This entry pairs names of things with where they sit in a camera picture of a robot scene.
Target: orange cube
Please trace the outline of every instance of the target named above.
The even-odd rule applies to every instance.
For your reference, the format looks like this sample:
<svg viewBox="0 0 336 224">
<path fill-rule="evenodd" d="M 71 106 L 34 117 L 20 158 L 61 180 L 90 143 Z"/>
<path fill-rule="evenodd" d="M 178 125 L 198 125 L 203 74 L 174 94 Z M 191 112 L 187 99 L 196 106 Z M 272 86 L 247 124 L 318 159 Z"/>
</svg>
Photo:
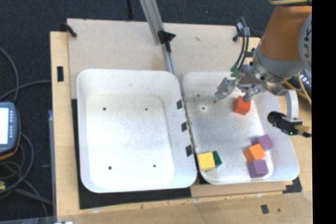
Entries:
<svg viewBox="0 0 336 224">
<path fill-rule="evenodd" d="M 251 100 L 244 102 L 243 97 L 241 96 L 239 96 L 233 104 L 233 111 L 241 115 L 246 115 L 247 112 L 250 111 L 250 108 L 251 108 Z"/>
<path fill-rule="evenodd" d="M 247 162 L 250 163 L 252 161 L 255 161 L 256 159 L 264 158 L 266 156 L 266 153 L 260 144 L 255 144 L 244 150 L 244 155 L 247 159 Z"/>
</svg>

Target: wooden table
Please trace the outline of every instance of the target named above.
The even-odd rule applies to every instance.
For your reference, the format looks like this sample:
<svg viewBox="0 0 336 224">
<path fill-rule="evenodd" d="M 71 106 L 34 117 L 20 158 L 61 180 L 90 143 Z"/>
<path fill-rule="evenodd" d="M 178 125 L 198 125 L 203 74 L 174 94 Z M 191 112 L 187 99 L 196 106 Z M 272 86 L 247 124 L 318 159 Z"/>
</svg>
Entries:
<svg viewBox="0 0 336 224">
<path fill-rule="evenodd" d="M 291 137 L 302 185 L 302 191 L 296 193 L 283 194 L 293 182 L 225 186 L 196 182 L 191 186 L 191 198 L 80 209 L 71 110 L 71 98 L 76 97 L 71 84 L 74 84 L 76 74 L 83 68 L 95 67 L 97 57 L 100 57 L 100 65 L 104 57 L 111 57 L 104 51 L 104 46 L 111 42 L 120 50 L 114 51 L 114 59 L 108 68 L 165 70 L 165 65 L 160 46 L 153 43 L 146 22 L 68 19 L 67 23 L 78 34 L 77 38 L 66 32 L 50 33 L 58 221 L 133 223 L 136 218 L 137 223 L 237 223 L 237 219 L 239 223 L 271 223 L 275 220 L 277 223 L 312 223 L 312 139 L 302 136 Z M 236 34 L 234 26 L 164 26 L 166 31 L 176 34 L 171 45 L 178 77 L 189 71 L 228 70 L 239 54 L 240 44 L 232 41 Z M 146 44 L 142 55 L 134 56 L 134 50 L 122 46 L 130 40 L 135 41 L 130 45 L 134 49 L 141 42 Z M 72 46 L 74 41 L 82 44 L 83 50 L 93 42 L 98 49 L 95 55 L 86 59 L 85 54 Z M 258 38 L 251 38 L 251 47 L 256 47 L 258 42 Z M 285 98 L 278 97 L 278 100 L 282 112 L 286 113 Z M 311 126 L 311 106 L 301 97 L 299 105 L 303 124 Z"/>
</svg>

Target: white tray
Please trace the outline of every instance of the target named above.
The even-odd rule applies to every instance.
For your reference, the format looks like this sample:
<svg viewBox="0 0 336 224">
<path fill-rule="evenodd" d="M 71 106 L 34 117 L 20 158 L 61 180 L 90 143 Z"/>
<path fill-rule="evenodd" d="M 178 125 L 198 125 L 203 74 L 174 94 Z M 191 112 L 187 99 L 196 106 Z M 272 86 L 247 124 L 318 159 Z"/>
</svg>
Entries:
<svg viewBox="0 0 336 224">
<path fill-rule="evenodd" d="M 80 173 L 95 193 L 184 188 L 197 176 L 178 79 L 87 69 L 77 78 Z"/>
<path fill-rule="evenodd" d="M 196 153 L 217 151 L 222 164 L 215 170 L 201 171 L 211 184 L 290 181 L 299 174 L 299 164 L 290 137 L 267 121 L 271 111 L 280 112 L 276 96 L 269 92 L 253 97 L 246 115 L 233 112 L 233 103 L 243 93 L 239 89 L 214 103 L 212 93 L 230 72 L 191 72 L 183 77 L 185 106 L 191 122 Z M 274 147 L 266 151 L 269 173 L 251 178 L 243 151 L 254 138 L 268 134 Z"/>
</svg>

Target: device screen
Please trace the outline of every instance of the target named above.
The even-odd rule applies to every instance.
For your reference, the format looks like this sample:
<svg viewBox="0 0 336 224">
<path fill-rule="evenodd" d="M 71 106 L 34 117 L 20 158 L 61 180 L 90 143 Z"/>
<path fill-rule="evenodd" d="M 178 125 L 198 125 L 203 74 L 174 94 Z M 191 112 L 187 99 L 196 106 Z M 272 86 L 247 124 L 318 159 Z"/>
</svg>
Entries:
<svg viewBox="0 0 336 224">
<path fill-rule="evenodd" d="M 9 109 L 0 108 L 0 144 L 8 143 Z"/>
</svg>

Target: purple block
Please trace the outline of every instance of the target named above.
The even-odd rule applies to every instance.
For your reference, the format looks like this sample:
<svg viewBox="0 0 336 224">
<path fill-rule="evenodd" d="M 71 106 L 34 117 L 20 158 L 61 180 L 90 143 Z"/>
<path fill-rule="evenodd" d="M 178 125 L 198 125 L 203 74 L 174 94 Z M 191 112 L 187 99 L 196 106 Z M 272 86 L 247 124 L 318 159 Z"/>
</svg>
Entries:
<svg viewBox="0 0 336 224">
<path fill-rule="evenodd" d="M 264 151 L 269 150 L 273 147 L 273 142 L 269 138 L 268 134 L 264 134 L 260 137 L 257 137 L 252 141 L 252 145 L 260 144 Z"/>
<path fill-rule="evenodd" d="M 261 177 L 268 174 L 268 167 L 264 159 L 256 159 L 247 164 L 250 177 Z"/>
</svg>

